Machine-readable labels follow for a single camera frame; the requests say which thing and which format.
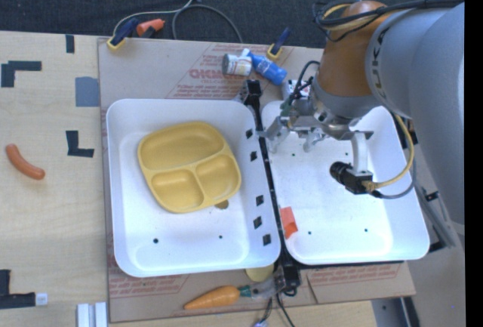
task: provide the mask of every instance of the wooden surface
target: wooden surface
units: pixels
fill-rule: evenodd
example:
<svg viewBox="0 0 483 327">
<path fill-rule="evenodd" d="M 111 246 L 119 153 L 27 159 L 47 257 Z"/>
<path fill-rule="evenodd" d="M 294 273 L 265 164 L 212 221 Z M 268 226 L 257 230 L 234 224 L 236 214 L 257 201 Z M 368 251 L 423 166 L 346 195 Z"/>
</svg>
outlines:
<svg viewBox="0 0 483 327">
<path fill-rule="evenodd" d="M 107 302 L 106 229 L 99 107 L 75 105 L 75 78 L 97 79 L 97 38 L 0 32 L 0 63 L 42 62 L 42 71 L 16 71 L 13 88 L 0 88 L 0 269 L 11 270 L 11 293 L 45 292 L 48 306 L 0 310 L 0 326 L 74 326 L 77 304 Z M 94 157 L 68 156 L 66 131 Z M 46 171 L 33 180 L 5 155 L 18 145 Z M 291 307 L 297 327 L 375 326 L 370 301 Z M 122 323 L 143 327 L 253 325 L 260 311 Z M 288 325 L 274 310 L 270 326 Z"/>
</svg>

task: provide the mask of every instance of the white plastic tub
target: white plastic tub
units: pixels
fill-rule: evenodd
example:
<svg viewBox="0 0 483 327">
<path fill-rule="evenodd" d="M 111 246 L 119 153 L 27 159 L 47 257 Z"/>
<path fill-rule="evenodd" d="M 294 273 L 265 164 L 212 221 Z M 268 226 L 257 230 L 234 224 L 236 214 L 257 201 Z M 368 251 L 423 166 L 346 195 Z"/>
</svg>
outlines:
<svg viewBox="0 0 483 327">
<path fill-rule="evenodd" d="M 280 114 L 281 102 L 262 111 L 268 127 Z M 374 131 L 368 141 L 368 167 L 375 181 L 396 176 L 406 165 L 391 115 L 382 107 L 368 113 L 354 128 Z M 350 141 L 329 138 L 310 153 L 295 133 L 270 153 L 270 167 L 280 208 L 291 207 L 298 231 L 287 240 L 287 250 L 303 264 L 351 264 L 413 260 L 424 256 L 429 236 L 416 194 L 399 199 L 354 195 L 330 176 L 336 161 L 353 162 Z M 406 174 L 384 187 L 385 194 L 409 186 Z"/>
<path fill-rule="evenodd" d="M 175 214 L 151 194 L 137 146 L 151 132 L 204 121 L 225 137 L 241 172 L 225 209 Z M 226 100 L 125 99 L 106 114 L 114 255 L 136 277 L 265 267 L 280 253 L 254 117 Z"/>
</svg>

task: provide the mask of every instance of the orange sausage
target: orange sausage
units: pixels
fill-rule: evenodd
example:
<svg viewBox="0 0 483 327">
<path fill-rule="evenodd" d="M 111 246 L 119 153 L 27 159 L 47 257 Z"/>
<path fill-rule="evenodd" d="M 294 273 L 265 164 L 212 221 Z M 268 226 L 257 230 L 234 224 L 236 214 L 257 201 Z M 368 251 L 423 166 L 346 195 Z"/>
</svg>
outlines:
<svg viewBox="0 0 483 327">
<path fill-rule="evenodd" d="M 27 177 L 31 177 L 33 179 L 41 180 L 45 177 L 45 171 L 39 167 L 31 165 L 28 163 L 20 154 L 17 146 L 14 144 L 8 144 L 5 147 L 5 151 L 7 152 L 7 157 L 12 163 L 12 165 L 17 168 L 18 171 L 25 174 Z"/>
<path fill-rule="evenodd" d="M 240 298 L 240 291 L 234 285 L 225 285 L 190 301 L 184 305 L 185 310 L 197 310 L 198 308 L 212 308 L 229 306 Z"/>
</svg>

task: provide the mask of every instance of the toy carrot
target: toy carrot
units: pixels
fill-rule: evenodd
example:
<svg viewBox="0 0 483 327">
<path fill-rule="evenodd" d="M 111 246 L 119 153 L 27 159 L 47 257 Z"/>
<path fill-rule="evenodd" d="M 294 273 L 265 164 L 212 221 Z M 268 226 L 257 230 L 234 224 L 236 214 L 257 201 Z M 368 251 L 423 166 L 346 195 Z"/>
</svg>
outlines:
<svg viewBox="0 0 483 327">
<path fill-rule="evenodd" d="M 216 288 L 184 305 L 185 310 L 229 306 L 240 298 L 240 291 L 234 285 Z"/>
</svg>

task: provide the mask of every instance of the yellow divided tray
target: yellow divided tray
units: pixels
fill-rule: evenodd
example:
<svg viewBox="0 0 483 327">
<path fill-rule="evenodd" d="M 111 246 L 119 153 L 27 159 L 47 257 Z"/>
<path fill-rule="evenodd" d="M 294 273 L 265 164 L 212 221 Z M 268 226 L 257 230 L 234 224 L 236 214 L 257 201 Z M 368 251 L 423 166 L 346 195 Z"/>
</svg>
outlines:
<svg viewBox="0 0 483 327">
<path fill-rule="evenodd" d="M 146 135 L 137 158 L 156 201 L 173 213 L 220 204 L 242 183 L 228 143 L 206 122 L 181 123 Z"/>
</svg>

